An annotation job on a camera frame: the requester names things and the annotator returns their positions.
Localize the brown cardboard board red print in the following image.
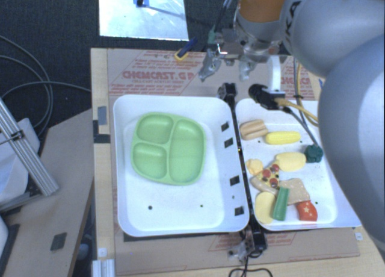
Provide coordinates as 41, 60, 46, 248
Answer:
106, 47, 360, 276

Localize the tan bread slice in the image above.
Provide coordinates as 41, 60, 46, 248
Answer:
279, 178, 310, 206

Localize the pizza slice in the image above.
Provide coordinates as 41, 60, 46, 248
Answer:
250, 163, 282, 195

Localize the green divided plate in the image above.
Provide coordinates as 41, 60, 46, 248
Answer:
131, 112, 207, 186

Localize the black cylinder on white bracket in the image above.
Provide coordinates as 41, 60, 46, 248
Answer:
248, 55, 286, 110

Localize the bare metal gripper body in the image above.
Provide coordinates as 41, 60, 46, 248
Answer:
215, 27, 279, 63

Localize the dark green broccoli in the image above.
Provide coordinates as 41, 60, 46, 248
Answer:
304, 145, 324, 164

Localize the tan hot dog bun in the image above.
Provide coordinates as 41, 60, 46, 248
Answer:
239, 119, 269, 141

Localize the thin black rod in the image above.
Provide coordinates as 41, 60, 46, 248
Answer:
227, 96, 263, 240

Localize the green bean stick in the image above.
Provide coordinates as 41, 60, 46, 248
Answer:
272, 187, 290, 222

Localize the pale yellow potato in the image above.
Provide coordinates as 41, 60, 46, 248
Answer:
273, 152, 307, 173

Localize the white plastic tray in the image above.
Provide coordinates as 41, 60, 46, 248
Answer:
112, 94, 250, 238
234, 98, 362, 232

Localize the yellow corn cob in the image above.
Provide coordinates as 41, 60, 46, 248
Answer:
265, 131, 302, 146

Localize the yellow oval slice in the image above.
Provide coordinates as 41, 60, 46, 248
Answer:
254, 191, 277, 225

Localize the small yellow chip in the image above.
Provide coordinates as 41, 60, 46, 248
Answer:
245, 158, 265, 176

